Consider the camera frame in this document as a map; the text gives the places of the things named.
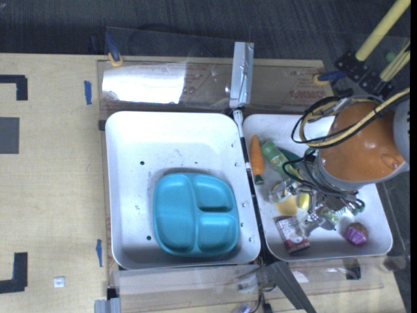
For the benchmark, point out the green plastic bottle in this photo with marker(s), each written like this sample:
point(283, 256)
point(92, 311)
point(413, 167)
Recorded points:
point(273, 155)

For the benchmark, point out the dark green rounded toy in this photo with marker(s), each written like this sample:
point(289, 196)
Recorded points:
point(291, 155)

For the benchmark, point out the green and white packet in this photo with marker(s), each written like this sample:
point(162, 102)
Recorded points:
point(331, 214)

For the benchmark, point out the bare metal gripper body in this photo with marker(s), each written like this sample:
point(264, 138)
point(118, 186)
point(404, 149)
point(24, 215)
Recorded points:
point(329, 198)

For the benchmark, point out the blue divided plate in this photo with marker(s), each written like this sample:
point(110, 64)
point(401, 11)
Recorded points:
point(192, 217)

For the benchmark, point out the yellow cup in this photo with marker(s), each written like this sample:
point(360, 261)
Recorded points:
point(286, 206)

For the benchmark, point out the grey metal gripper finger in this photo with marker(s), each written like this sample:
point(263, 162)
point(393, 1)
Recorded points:
point(328, 224)
point(312, 224)

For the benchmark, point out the yellow lemon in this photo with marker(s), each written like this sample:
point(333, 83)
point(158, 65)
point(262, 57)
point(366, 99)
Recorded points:
point(303, 201)

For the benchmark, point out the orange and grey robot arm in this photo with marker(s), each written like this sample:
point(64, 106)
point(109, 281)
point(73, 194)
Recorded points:
point(361, 148)

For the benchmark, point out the purple cupcake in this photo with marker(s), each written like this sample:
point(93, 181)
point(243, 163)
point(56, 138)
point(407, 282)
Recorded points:
point(356, 234)

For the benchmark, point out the orange carrot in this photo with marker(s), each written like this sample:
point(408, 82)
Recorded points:
point(256, 158)

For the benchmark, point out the white plastic tray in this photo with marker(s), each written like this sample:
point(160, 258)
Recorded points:
point(182, 142)
point(325, 246)

